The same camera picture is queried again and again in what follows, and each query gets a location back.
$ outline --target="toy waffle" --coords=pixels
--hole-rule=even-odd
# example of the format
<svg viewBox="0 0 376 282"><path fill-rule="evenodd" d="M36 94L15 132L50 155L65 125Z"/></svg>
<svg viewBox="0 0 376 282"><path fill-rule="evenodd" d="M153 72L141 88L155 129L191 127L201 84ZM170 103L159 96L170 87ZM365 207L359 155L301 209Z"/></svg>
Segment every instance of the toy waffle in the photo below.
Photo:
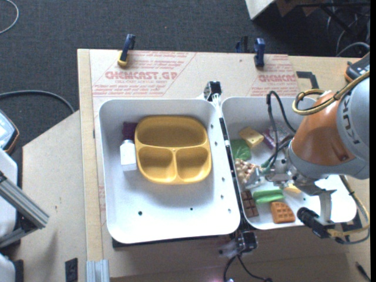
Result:
<svg viewBox="0 0 376 282"><path fill-rule="evenodd" d="M293 223L295 221L294 212L285 203L272 202L270 203L270 210L274 223Z"/></svg>

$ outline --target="black clamp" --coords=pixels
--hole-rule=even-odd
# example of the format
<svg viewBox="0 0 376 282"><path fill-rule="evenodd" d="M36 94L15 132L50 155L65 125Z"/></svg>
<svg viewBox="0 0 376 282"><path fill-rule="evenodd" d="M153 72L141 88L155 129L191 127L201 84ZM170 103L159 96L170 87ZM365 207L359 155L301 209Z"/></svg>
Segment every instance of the black clamp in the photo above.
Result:
<svg viewBox="0 0 376 282"><path fill-rule="evenodd" d="M237 238L238 254L248 253L257 248L256 235L252 231L242 231Z"/></svg>
<svg viewBox="0 0 376 282"><path fill-rule="evenodd" d="M205 100L211 102L213 101L213 95L222 94L221 83L220 82L208 82L204 89Z"/></svg>

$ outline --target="purple object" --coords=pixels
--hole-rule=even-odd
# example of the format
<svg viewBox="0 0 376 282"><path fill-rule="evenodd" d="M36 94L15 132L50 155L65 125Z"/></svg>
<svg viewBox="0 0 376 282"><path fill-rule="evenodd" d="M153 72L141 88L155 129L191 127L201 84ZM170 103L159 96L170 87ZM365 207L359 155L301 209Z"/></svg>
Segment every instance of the purple object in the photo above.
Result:
<svg viewBox="0 0 376 282"><path fill-rule="evenodd" d="M135 141L137 123L135 122L124 122L123 123L123 140Z"/></svg>

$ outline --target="black wire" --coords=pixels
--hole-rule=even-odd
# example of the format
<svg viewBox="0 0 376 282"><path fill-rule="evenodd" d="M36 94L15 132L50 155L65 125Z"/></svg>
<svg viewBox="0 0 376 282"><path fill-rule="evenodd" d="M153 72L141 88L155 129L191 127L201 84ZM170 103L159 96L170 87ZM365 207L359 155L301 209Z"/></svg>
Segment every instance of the black wire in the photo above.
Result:
<svg viewBox="0 0 376 282"><path fill-rule="evenodd" d="M259 277L259 276L256 276L254 274L252 274L246 267L246 265L243 263L242 259L241 259L241 255L237 255L237 258L241 264L241 266L244 268L244 270L247 272L248 275L250 275L252 278L255 278L255 279L259 279L259 280L263 280L264 282L273 282L271 278L262 278L262 277Z"/></svg>
<svg viewBox="0 0 376 282"><path fill-rule="evenodd" d="M13 92L5 92L5 93L0 93L0 99L11 97L11 96L19 96L19 95L45 95L45 96L51 96L53 98L56 98L60 101L62 101L72 112L72 114L75 112L73 106L63 97L52 93L52 92L47 92L43 90L19 90L19 91L13 91Z"/></svg>
<svg viewBox="0 0 376 282"><path fill-rule="evenodd" d="M341 13L341 12L345 12L345 10L342 9L342 8L337 8L337 9L335 9L335 10L332 11L332 13L334 15L336 15L336 16L337 16L338 13ZM331 22L332 22L332 16L328 16L328 20L327 20L327 36L328 36L329 40L330 40L329 28L330 28Z"/></svg>
<svg viewBox="0 0 376 282"><path fill-rule="evenodd" d="M345 51L347 51L350 48L355 47L355 46L362 46L362 47L364 47L367 50L367 52L365 54L367 54L370 51L369 44L364 43L364 42L355 42L355 43L349 44L344 49L342 49L339 53L337 53L336 57L341 56L342 53L344 53Z"/></svg>
<svg viewBox="0 0 376 282"><path fill-rule="evenodd" d="M270 108L271 108L271 100L270 100L270 96L271 96L271 95L274 95L274 96L276 97L276 99L277 99L277 101L278 101L278 103L279 103L279 105L280 105L281 113L282 113L282 116L283 116L283 119L284 119L286 125L288 126L288 128L289 128L293 133L296 133L295 128L293 128L293 127L291 126L290 122L287 120L286 112L285 112L285 110L284 110L284 108L283 108L282 101L281 101L279 95L277 94L277 92L275 92L275 91L270 91L270 92L269 92L269 94L268 94L268 98L267 98L267 103L268 103L268 105L270 105Z"/></svg>
<svg viewBox="0 0 376 282"><path fill-rule="evenodd" d="M262 278L262 277L259 277L259 276L256 276L254 274L252 274L246 267L246 265L243 263L242 259L241 259L241 254L238 254L234 257L232 257L231 259L228 260L225 268L224 268L224 271L223 271L223 282L227 282L227 277L226 277L226 274L227 274L227 271L230 267L230 265L232 264L232 262L235 260L235 258L238 258L241 266L244 268L244 270L247 272L248 275L250 275L252 278L255 278L255 279L259 279L259 280L262 280L264 282L273 282L273 280L271 278Z"/></svg>
<svg viewBox="0 0 376 282"><path fill-rule="evenodd" d="M230 258L224 268L224 271L223 271L223 282L227 282L227 278L226 278L226 274L227 274L227 271L229 270L229 267L231 265L231 263L235 260L236 256Z"/></svg>
<svg viewBox="0 0 376 282"><path fill-rule="evenodd" d="M281 150L283 150L286 146L288 146L291 142L291 138L287 139L284 143L281 145L278 145L278 150L274 152L268 159L268 162L270 162L276 154L278 154Z"/></svg>
<svg viewBox="0 0 376 282"><path fill-rule="evenodd" d="M365 12L364 14L359 14L361 16L367 16L367 14L371 12L371 10ZM353 27L353 26L357 26L358 24L358 21L360 20L359 17L355 16L355 19L349 24L347 25L349 28L350 27ZM338 50L340 48L340 43L341 43L341 40L343 38L344 35L347 35L346 31L342 31L342 33L339 35L338 39L337 39L337 46L336 46L336 49L335 49L335 54L337 55L338 54Z"/></svg>
<svg viewBox="0 0 376 282"><path fill-rule="evenodd" d="M340 244L358 244L358 243L362 243L362 242L366 241L368 238L370 238L370 236L371 236L371 230L368 229L367 235L362 239L355 240L355 241L349 241L349 240L343 240L343 239L337 237L335 240L336 240L336 242L338 242Z"/></svg>
<svg viewBox="0 0 376 282"><path fill-rule="evenodd" d="M278 155L279 148L278 148L278 131L277 131L277 126L276 126L276 121L274 120L273 113L271 111L271 103L268 103L268 114L269 114L269 119L270 119L271 126L272 126L273 131L274 131L274 137L276 139L276 141L275 141L276 146L274 148L274 154L272 155L273 158L271 160L271 163L268 165L268 167L272 167L274 165L274 163L276 162L276 160L277 160L277 155Z"/></svg>
<svg viewBox="0 0 376 282"><path fill-rule="evenodd" d="M355 266L357 267L359 273L361 273L361 275L369 282L371 282L371 278L369 277L369 275L365 272L363 266L361 266L358 262L355 262Z"/></svg>

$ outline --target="dark carpet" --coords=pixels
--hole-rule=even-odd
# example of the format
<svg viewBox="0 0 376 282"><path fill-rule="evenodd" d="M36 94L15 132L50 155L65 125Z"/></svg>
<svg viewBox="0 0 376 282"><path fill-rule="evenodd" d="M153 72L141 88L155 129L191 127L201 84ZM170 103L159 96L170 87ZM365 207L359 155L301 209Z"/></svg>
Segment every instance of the dark carpet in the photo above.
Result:
<svg viewBox="0 0 376 282"><path fill-rule="evenodd" d="M356 36L318 9L306 17L300 8L281 17L271 4L251 20L244 0L11 0L19 19L0 34L0 93L44 90L79 108L76 51L122 49L128 33L135 49L235 52L242 36L263 38L266 53L336 56L354 42L370 44L370 8L335 9ZM370 0L332 0L364 2ZM15 8L0 0L0 31ZM342 56L361 57L355 46ZM23 146L70 115L61 101L44 95L0 96L0 109L17 125Z"/></svg>

